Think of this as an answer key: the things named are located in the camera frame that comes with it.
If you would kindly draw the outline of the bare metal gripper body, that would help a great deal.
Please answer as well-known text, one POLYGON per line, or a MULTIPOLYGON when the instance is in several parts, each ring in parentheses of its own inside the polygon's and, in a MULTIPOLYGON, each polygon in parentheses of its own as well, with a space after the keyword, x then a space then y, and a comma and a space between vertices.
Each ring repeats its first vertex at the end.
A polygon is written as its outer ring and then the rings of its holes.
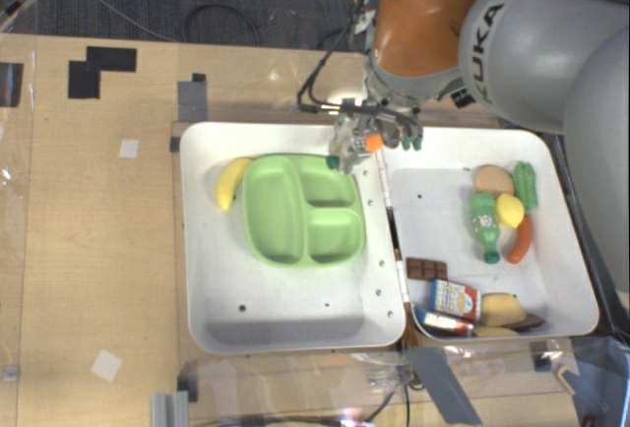
POLYGON ((423 143, 419 112, 399 107, 391 98, 365 92, 361 97, 343 99, 343 126, 349 128, 354 142, 367 144, 368 137, 379 136, 383 144, 423 143))

